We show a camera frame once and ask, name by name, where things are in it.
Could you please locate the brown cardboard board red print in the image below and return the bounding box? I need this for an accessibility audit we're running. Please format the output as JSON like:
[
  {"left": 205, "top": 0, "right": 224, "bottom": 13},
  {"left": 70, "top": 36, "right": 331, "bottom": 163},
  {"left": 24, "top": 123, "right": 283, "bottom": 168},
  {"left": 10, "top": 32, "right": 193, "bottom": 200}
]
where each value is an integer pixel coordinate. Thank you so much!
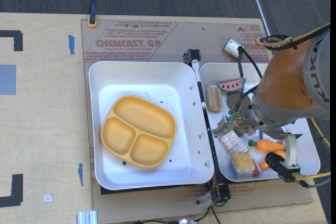
[{"left": 81, "top": 19, "right": 314, "bottom": 221}]

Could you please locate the white carton with orange print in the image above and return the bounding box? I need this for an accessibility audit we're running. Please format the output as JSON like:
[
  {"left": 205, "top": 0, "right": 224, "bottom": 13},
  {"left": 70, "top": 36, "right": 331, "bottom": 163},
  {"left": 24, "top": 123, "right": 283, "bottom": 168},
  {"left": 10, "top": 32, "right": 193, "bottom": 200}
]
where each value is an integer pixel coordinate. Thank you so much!
[{"left": 218, "top": 130, "right": 249, "bottom": 157}]

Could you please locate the black cylinder on white bracket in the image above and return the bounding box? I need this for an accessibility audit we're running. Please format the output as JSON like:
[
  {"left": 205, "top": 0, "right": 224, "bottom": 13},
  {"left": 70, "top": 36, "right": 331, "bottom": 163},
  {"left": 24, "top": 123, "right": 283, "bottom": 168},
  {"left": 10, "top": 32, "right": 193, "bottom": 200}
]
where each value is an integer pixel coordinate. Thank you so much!
[{"left": 265, "top": 133, "right": 303, "bottom": 183}]

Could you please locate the brown round biscuit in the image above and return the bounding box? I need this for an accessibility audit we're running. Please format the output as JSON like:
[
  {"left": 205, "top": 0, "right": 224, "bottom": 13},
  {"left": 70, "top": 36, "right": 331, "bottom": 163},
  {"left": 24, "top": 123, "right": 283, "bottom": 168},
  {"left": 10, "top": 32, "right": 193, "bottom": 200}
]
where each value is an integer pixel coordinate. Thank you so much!
[{"left": 226, "top": 91, "right": 252, "bottom": 109}]

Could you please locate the orange carrot with green top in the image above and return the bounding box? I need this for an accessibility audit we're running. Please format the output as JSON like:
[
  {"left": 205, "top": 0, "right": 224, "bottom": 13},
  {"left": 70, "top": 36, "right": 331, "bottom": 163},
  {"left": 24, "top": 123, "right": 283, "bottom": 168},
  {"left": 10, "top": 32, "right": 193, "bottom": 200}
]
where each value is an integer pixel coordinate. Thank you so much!
[{"left": 247, "top": 138, "right": 286, "bottom": 153}]

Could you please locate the orange divided plate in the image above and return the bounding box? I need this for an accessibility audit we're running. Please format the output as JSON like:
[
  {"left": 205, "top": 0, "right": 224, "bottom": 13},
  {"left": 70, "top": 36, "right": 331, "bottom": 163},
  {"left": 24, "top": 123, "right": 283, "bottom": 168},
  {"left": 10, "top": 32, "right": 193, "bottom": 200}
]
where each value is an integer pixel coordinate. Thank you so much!
[{"left": 100, "top": 94, "right": 179, "bottom": 169}]

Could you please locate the white plastic tray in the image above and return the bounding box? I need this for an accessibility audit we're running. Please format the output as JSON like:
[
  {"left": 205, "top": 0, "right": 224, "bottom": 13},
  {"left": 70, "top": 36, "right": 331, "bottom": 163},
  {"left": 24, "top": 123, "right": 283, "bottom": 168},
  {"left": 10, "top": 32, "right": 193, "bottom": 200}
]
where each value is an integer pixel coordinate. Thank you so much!
[
  {"left": 88, "top": 60, "right": 216, "bottom": 191},
  {"left": 198, "top": 62, "right": 322, "bottom": 183}
]

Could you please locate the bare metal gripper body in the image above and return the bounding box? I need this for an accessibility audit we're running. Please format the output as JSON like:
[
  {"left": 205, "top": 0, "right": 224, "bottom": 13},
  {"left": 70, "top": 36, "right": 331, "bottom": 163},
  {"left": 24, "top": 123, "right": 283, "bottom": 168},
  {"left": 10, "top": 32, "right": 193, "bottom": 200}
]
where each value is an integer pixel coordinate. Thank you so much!
[{"left": 240, "top": 105, "right": 284, "bottom": 140}]

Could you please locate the red watermelon slice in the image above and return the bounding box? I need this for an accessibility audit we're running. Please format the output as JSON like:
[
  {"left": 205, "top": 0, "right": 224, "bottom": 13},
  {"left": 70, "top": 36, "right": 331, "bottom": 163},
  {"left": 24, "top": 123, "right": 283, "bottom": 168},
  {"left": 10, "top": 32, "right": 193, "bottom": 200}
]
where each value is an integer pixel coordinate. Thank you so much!
[{"left": 216, "top": 78, "right": 246, "bottom": 94}]

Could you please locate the orange and blue carton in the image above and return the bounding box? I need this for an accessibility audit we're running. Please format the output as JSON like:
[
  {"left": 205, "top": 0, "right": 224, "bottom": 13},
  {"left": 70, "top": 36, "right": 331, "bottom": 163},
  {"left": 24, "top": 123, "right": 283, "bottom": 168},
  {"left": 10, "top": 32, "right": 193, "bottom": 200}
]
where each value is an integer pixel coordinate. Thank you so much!
[{"left": 229, "top": 159, "right": 263, "bottom": 179}]

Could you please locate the thin black and white rod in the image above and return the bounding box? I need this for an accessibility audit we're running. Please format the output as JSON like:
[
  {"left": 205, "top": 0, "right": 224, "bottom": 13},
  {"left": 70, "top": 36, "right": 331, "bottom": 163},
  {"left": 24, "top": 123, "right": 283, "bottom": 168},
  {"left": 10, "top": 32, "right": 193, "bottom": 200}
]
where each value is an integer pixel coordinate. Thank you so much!
[{"left": 191, "top": 59, "right": 224, "bottom": 188}]

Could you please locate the small white can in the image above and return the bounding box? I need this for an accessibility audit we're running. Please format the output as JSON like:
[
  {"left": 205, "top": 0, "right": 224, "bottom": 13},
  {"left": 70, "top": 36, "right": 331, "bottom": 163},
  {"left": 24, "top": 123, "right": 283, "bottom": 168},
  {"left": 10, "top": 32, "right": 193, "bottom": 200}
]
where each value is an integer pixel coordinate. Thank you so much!
[{"left": 223, "top": 37, "right": 244, "bottom": 59}]

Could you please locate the yellow cheese wedge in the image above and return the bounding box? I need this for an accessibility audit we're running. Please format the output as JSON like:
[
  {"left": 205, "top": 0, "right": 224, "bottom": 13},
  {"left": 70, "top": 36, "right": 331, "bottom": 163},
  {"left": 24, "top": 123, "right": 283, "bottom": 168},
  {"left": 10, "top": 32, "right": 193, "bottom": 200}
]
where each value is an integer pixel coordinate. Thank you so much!
[{"left": 232, "top": 152, "right": 256, "bottom": 172}]

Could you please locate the black block with thin wires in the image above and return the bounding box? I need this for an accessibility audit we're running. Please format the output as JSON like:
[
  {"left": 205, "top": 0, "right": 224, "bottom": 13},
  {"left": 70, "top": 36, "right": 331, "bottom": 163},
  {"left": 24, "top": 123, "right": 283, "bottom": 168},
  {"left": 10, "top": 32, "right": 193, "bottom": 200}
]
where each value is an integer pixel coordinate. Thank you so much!
[
  {"left": 183, "top": 48, "right": 202, "bottom": 67},
  {"left": 196, "top": 180, "right": 232, "bottom": 208}
]

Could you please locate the tan bread bun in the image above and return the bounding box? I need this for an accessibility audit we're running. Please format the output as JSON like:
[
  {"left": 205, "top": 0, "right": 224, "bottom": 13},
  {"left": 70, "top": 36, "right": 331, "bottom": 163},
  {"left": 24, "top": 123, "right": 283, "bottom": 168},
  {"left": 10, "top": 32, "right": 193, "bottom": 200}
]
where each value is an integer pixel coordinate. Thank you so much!
[{"left": 204, "top": 86, "right": 224, "bottom": 113}]

